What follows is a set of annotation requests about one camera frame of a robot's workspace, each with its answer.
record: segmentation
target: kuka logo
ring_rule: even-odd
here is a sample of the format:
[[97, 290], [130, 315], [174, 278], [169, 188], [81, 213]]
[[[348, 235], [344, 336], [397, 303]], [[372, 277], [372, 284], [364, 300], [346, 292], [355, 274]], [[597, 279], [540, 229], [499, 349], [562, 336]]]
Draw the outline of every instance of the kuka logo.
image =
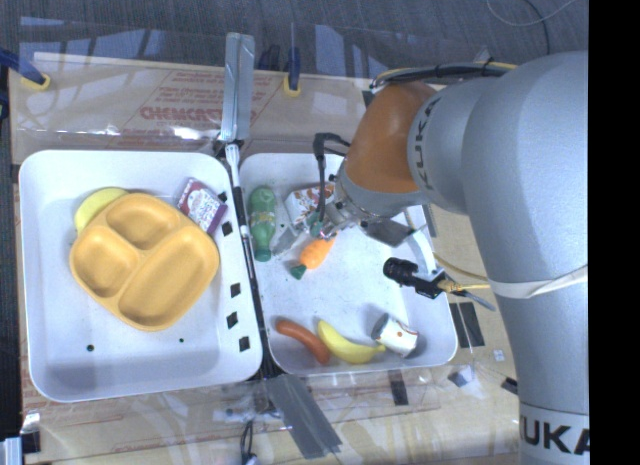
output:
[[433, 111], [433, 107], [438, 103], [440, 98], [431, 101], [427, 107], [424, 109], [424, 117], [422, 120], [418, 122], [418, 134], [416, 134], [415, 141], [415, 151], [417, 155], [418, 161], [416, 162], [416, 167], [418, 169], [418, 175], [422, 180], [422, 183], [425, 188], [429, 190], [433, 190], [433, 186], [429, 184], [429, 178], [427, 177], [427, 171], [424, 168], [424, 157], [423, 157], [423, 139], [424, 139], [424, 130], [429, 124], [429, 118], [431, 118], [431, 111]]
[[582, 429], [576, 442], [567, 442], [566, 433], [571, 432], [572, 429], [571, 426], [565, 425], [558, 425], [551, 429], [551, 424], [548, 422], [534, 419], [532, 423], [525, 415], [520, 416], [520, 440], [523, 442], [533, 446], [542, 444], [545, 449], [557, 449], [560, 452], [577, 456], [590, 453], [589, 428]]

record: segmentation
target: banana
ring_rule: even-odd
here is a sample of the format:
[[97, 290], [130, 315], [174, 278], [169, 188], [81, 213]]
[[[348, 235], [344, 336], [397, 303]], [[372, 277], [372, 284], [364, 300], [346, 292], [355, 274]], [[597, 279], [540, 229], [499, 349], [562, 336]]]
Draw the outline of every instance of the banana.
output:
[[318, 322], [318, 337], [327, 345], [331, 353], [350, 364], [366, 364], [386, 349], [384, 344], [371, 347], [351, 342], [323, 320]]
[[85, 198], [73, 217], [73, 223], [78, 234], [93, 220], [100, 211], [116, 198], [129, 193], [122, 188], [103, 188]]

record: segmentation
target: blue clamp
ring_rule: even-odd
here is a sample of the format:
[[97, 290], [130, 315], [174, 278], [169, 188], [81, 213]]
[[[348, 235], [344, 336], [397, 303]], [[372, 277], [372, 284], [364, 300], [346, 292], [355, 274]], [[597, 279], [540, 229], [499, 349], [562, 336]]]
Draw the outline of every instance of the blue clamp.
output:
[[40, 72], [31, 63], [16, 53], [7, 51], [0, 47], [0, 65], [15, 70], [22, 76], [22, 82], [37, 90], [46, 90], [51, 83], [51, 78]]
[[300, 95], [300, 49], [289, 49], [289, 61], [285, 70], [288, 72], [284, 79], [284, 93], [290, 97]]

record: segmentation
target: snack package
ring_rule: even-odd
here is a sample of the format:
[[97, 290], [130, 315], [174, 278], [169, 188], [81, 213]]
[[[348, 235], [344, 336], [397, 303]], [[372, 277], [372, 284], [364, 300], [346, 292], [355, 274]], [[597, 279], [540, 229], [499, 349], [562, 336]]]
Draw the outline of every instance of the snack package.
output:
[[180, 196], [178, 208], [202, 230], [213, 236], [227, 211], [227, 204], [205, 184], [191, 178]]
[[[333, 182], [327, 182], [324, 187], [325, 201], [333, 195]], [[299, 189], [293, 191], [284, 201], [291, 224], [294, 227], [303, 227], [309, 215], [318, 207], [320, 201], [320, 186]]]

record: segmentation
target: sausage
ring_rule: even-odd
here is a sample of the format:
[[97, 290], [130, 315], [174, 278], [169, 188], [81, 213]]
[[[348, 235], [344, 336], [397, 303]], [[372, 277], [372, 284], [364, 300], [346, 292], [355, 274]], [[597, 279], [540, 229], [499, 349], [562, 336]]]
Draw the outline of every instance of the sausage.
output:
[[329, 362], [331, 352], [329, 351], [329, 348], [327, 348], [327, 345], [304, 326], [294, 323], [293, 321], [280, 319], [276, 323], [276, 330], [278, 333], [291, 337], [304, 344], [304, 346], [322, 365], [326, 365]]

